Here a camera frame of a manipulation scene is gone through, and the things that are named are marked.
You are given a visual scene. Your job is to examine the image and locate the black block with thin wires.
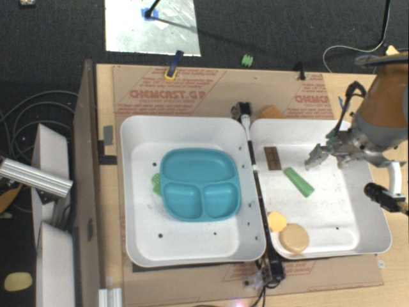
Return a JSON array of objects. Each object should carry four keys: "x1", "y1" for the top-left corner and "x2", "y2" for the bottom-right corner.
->
[
  {"x1": 255, "y1": 256, "x2": 286, "y2": 283},
  {"x1": 231, "y1": 101, "x2": 254, "y2": 120}
]

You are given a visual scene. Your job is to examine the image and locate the light green wedge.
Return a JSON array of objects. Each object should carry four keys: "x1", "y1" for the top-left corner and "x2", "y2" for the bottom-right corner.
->
[{"x1": 283, "y1": 167, "x2": 316, "y2": 198}]

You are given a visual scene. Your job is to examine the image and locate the brown chocolate bar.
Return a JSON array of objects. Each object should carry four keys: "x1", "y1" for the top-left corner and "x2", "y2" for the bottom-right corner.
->
[{"x1": 263, "y1": 146, "x2": 282, "y2": 171}]

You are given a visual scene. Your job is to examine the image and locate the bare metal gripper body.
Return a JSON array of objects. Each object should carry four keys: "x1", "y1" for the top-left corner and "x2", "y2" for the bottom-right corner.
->
[{"x1": 329, "y1": 130, "x2": 399, "y2": 168}]

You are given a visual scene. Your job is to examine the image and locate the black cylinder on white bracket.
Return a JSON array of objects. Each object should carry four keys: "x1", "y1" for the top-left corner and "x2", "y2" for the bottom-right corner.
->
[{"x1": 364, "y1": 160, "x2": 408, "y2": 214}]

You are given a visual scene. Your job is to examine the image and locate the pale yellow bread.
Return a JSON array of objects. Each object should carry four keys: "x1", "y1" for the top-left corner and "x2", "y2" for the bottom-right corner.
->
[{"x1": 3, "y1": 272, "x2": 33, "y2": 292}]

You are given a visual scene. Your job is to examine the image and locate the brown cardboard board red print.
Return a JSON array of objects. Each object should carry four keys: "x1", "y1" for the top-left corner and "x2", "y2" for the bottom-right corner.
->
[{"x1": 112, "y1": 65, "x2": 385, "y2": 297}]

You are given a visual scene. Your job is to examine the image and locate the white plastic tray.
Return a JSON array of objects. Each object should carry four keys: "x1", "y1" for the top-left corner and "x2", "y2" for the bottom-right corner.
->
[
  {"x1": 249, "y1": 118, "x2": 393, "y2": 261},
  {"x1": 120, "y1": 115, "x2": 268, "y2": 268}
]

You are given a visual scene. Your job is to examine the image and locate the tan round biscuit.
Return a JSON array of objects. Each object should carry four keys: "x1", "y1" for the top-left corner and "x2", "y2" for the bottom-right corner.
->
[{"x1": 278, "y1": 223, "x2": 310, "y2": 254}]

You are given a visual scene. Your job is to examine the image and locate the thin black and white rod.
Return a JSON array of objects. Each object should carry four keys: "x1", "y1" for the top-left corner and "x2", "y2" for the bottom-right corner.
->
[{"x1": 241, "y1": 113, "x2": 279, "y2": 268}]

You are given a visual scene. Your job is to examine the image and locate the yellow flower-shaped biscuit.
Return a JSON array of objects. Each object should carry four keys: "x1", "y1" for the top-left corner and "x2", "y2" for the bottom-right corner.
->
[{"x1": 266, "y1": 211, "x2": 288, "y2": 233}]

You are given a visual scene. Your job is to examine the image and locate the blue divided plate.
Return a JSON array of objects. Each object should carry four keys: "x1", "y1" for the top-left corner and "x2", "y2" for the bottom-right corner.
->
[{"x1": 158, "y1": 148, "x2": 242, "y2": 223}]

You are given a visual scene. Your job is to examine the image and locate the orange block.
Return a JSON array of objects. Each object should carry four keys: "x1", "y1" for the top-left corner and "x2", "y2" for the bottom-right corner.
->
[{"x1": 258, "y1": 104, "x2": 285, "y2": 120}]

